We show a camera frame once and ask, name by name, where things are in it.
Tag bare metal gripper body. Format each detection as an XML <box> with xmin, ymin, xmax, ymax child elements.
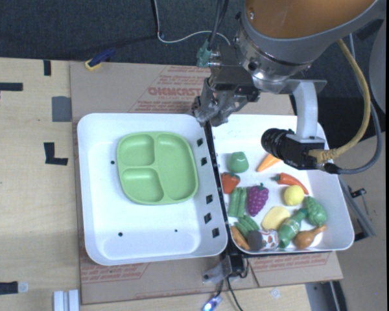
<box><xmin>204</xmin><ymin>41</ymin><xmax>312</xmax><ymax>108</ymax></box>

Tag green bell pepper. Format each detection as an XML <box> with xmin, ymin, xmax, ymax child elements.
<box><xmin>227</xmin><ymin>151</ymin><xmax>250</xmax><ymax>174</ymax></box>

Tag plain orange carrot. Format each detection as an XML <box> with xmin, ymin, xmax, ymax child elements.
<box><xmin>256</xmin><ymin>154</ymin><xmax>283</xmax><ymax>173</ymax></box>

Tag green divided plate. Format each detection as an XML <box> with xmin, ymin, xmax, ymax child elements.
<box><xmin>116</xmin><ymin>132</ymin><xmax>200</xmax><ymax>206</ymax></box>

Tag brown cardboard board red print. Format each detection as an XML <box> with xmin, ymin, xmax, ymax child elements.
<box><xmin>69</xmin><ymin>60</ymin><xmax>344</xmax><ymax>306</ymax></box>

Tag green asparagus bundle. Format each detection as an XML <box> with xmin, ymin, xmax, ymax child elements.
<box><xmin>227</xmin><ymin>187</ymin><xmax>248</xmax><ymax>218</ymax></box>

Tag purple grapes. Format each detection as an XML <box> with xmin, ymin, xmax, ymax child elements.
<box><xmin>247</xmin><ymin>183</ymin><xmax>270</xmax><ymax>218</ymax></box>

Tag orange carrot with green top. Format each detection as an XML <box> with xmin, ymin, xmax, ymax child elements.
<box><xmin>272</xmin><ymin>172</ymin><xmax>310</xmax><ymax>196</ymax></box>

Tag yellow lemon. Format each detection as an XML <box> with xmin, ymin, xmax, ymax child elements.
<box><xmin>283</xmin><ymin>185</ymin><xmax>305</xmax><ymax>207</ymax></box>

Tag green pea pods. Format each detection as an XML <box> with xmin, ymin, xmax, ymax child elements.
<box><xmin>233</xmin><ymin>214</ymin><xmax>261</xmax><ymax>236</ymax></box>

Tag yellow potato chip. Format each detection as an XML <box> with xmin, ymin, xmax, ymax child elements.
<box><xmin>261</xmin><ymin>205</ymin><xmax>291</xmax><ymax>231</ymax></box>

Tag orange bread stick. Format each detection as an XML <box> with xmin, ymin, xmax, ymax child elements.
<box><xmin>230</xmin><ymin>225</ymin><xmax>252</xmax><ymax>251</ymax></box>

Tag grey round mushroom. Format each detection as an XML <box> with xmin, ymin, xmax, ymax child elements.
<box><xmin>246</xmin><ymin>230</ymin><xmax>265</xmax><ymax>251</ymax></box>

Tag white plastic tray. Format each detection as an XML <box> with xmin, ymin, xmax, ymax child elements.
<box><xmin>77</xmin><ymin>112</ymin><xmax>229</xmax><ymax>266</ymax></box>
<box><xmin>210</xmin><ymin>113</ymin><xmax>355</xmax><ymax>255</ymax></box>

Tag green grapes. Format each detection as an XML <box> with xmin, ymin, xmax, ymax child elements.
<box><xmin>303</xmin><ymin>196</ymin><xmax>328</xmax><ymax>228</ymax></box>

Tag green bottle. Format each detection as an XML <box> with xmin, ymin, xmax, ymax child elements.
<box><xmin>277</xmin><ymin>208</ymin><xmax>309</xmax><ymax>249</ymax></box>

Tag white and red can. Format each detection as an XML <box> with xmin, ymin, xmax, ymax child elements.
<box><xmin>261</xmin><ymin>229</ymin><xmax>280</xmax><ymax>250</ymax></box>

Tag brown chicken drumstick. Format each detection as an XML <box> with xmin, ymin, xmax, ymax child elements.
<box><xmin>293</xmin><ymin>224</ymin><xmax>327</xmax><ymax>249</ymax></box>

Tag black cylinder on white bracket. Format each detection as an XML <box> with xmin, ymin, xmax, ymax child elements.
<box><xmin>261</xmin><ymin>79</ymin><xmax>329</xmax><ymax>171</ymax></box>

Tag black block with thin wires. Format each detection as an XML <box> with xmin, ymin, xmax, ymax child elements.
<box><xmin>226</xmin><ymin>253</ymin><xmax>248</xmax><ymax>277</ymax></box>

